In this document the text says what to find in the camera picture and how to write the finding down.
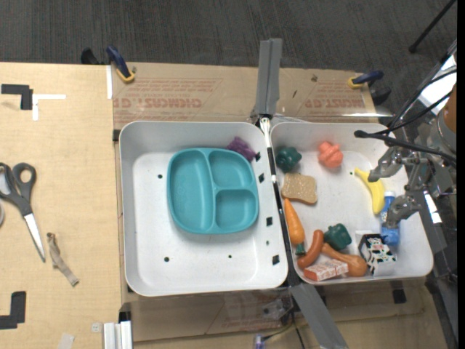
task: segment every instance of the teal divided plate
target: teal divided plate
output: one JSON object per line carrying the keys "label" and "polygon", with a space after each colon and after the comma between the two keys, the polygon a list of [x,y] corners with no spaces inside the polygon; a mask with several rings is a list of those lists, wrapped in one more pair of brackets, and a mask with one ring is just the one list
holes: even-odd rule
{"label": "teal divided plate", "polygon": [[258,216],[254,171],[235,151],[179,151],[171,157],[167,181],[171,216],[190,233],[236,233],[252,226]]}

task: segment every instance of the bread slice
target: bread slice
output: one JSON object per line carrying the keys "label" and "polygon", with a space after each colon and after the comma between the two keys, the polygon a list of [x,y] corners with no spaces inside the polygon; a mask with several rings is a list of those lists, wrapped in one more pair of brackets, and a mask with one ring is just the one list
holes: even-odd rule
{"label": "bread slice", "polygon": [[316,203],[318,196],[315,178],[300,173],[286,173],[281,196],[290,201],[301,201],[306,204]]}

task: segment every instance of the toy banana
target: toy banana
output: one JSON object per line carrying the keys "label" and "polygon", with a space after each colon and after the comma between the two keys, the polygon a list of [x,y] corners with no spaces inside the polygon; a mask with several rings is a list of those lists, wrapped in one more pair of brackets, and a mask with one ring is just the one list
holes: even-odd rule
{"label": "toy banana", "polygon": [[371,192],[371,200],[374,214],[378,214],[384,207],[384,185],[381,180],[369,182],[368,176],[370,172],[361,171],[358,168],[354,170],[355,174],[362,179]]}

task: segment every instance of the white plastic tray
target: white plastic tray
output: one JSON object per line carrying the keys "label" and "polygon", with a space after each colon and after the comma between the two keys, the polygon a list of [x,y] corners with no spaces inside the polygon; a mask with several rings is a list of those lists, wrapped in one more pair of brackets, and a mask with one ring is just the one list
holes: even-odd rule
{"label": "white plastic tray", "polygon": [[[186,148],[225,148],[236,136],[261,155],[251,162],[259,193],[256,222],[232,234],[183,231],[169,213],[169,160]],[[121,130],[120,154],[126,280],[137,294],[270,289],[285,281],[286,251],[258,128],[247,123],[136,121]]]}
{"label": "white plastic tray", "polygon": [[[362,129],[377,132],[384,129],[380,124],[320,124],[284,122],[277,124],[271,131],[271,141],[275,154],[283,147],[295,147],[302,160],[292,172],[313,176],[317,182],[318,201],[308,205],[293,201],[294,208],[304,226],[308,243],[311,244],[315,229],[323,232],[328,226],[343,223],[352,237],[352,243],[343,251],[349,254],[360,254],[357,249],[355,231],[369,230],[379,233],[379,216],[373,213],[371,195],[363,181],[355,176],[354,168],[369,171],[376,167],[378,159],[385,153],[384,142],[373,139],[354,137],[354,131]],[[344,159],[340,169],[327,169],[318,162],[318,145],[323,141],[338,143]],[[277,168],[280,186],[283,185],[283,172]],[[395,176],[382,178],[386,190],[393,190],[397,195],[404,194],[404,185],[408,177],[404,169]],[[304,276],[303,270],[296,264],[294,267],[299,276],[311,284],[340,284],[349,282],[370,281],[374,279],[396,279],[421,277],[428,274],[433,266],[433,256],[428,239],[418,213],[400,223],[400,244],[393,249],[397,255],[395,272],[389,276],[373,277],[367,273],[364,277],[333,278],[315,282]],[[319,256],[315,264],[328,258]]]}

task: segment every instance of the blue and yellow clamp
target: blue and yellow clamp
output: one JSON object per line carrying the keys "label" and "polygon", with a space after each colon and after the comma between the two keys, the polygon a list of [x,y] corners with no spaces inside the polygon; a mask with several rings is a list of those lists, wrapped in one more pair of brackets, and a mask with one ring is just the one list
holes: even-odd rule
{"label": "blue and yellow clamp", "polygon": [[129,70],[126,62],[119,54],[118,50],[113,45],[109,45],[106,50],[110,61],[113,61],[116,64],[116,73],[121,78],[121,80],[123,80],[125,83],[130,83],[133,81],[134,73]]}
{"label": "blue and yellow clamp", "polygon": [[359,89],[363,87],[364,83],[368,83],[368,86],[370,87],[376,80],[382,79],[383,76],[383,71],[371,71],[360,76],[349,78],[347,80],[347,85],[349,85],[352,89]]}

